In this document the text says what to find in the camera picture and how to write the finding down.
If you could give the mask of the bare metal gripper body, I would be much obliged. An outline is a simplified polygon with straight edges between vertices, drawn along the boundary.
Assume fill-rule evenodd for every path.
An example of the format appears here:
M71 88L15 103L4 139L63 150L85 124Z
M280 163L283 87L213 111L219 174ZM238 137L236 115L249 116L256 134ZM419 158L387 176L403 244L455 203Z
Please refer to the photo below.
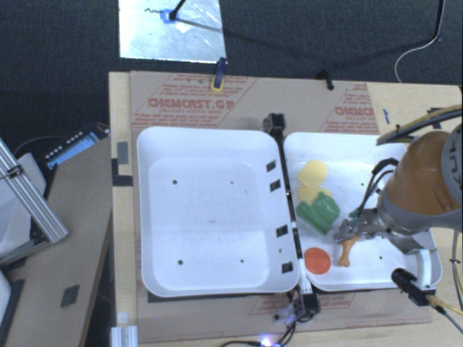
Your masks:
M404 254L415 253L418 250L431 250L431 236L428 231L414 234L410 229L397 226L390 215L378 208L360 211L355 209L349 214L352 237L347 241L358 240L358 231L374 232L375 237L387 239Z

